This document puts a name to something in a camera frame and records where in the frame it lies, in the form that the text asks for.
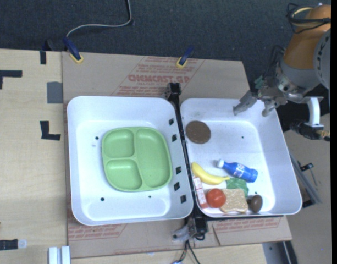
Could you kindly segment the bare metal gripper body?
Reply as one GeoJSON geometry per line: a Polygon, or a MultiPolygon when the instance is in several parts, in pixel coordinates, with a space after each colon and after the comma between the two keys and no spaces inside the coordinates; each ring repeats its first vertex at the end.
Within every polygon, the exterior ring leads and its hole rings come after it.
{"type": "Polygon", "coordinates": [[[256,80],[257,97],[268,105],[280,106],[289,101],[299,102],[304,89],[296,86],[282,72],[273,76],[261,75],[256,80]]]}

